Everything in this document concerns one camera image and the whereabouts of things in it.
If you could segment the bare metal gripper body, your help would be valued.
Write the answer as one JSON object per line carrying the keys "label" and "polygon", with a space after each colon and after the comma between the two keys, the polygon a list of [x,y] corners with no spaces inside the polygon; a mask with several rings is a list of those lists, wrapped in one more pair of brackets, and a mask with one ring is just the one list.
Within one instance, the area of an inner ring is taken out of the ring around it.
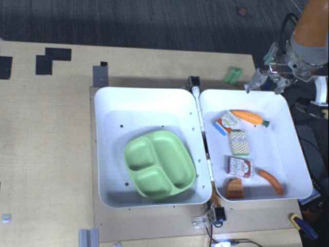
{"label": "bare metal gripper body", "polygon": [[268,58],[268,76],[275,83],[309,82],[323,65],[314,65],[295,57]]}

